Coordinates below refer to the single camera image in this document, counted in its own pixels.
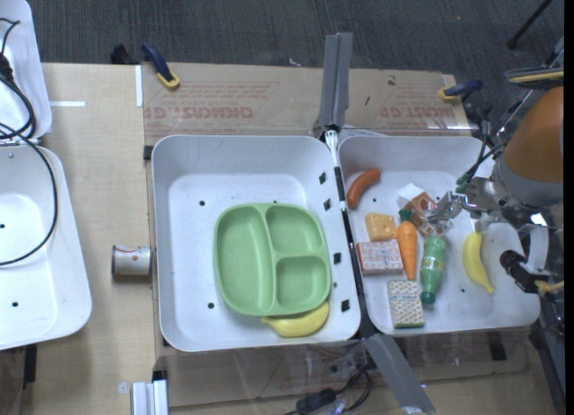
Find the banana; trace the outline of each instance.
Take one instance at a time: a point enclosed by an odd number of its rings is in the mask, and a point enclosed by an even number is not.
[[[318,331],[329,316],[329,302],[296,316],[263,316],[267,323],[282,337],[304,337]]]
[[[465,266],[468,278],[484,286],[489,294],[494,292],[494,287],[488,279],[481,259],[481,245],[483,244],[483,234],[473,232],[466,237],[463,243],[463,265]]]

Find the plastic bottle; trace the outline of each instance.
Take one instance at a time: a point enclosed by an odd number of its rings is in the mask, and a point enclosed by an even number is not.
[[[436,291],[442,283],[445,269],[445,252],[447,244],[442,237],[428,237],[424,241],[424,251],[421,262],[421,302],[433,304]]]

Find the metal can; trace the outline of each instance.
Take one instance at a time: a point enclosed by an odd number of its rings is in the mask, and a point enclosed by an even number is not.
[[[149,246],[116,246],[111,252],[112,275],[152,274],[152,249]]]

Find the sausage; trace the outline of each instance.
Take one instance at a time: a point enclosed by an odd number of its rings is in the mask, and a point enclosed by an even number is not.
[[[359,204],[359,198],[365,189],[372,183],[380,179],[380,170],[376,168],[367,169],[362,172],[351,184],[347,191],[347,204],[349,208],[356,208]]]

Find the green plate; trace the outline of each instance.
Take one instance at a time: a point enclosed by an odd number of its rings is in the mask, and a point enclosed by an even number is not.
[[[229,208],[215,224],[213,254],[223,299],[244,315],[306,312],[325,301],[331,288],[323,229],[299,206]]]

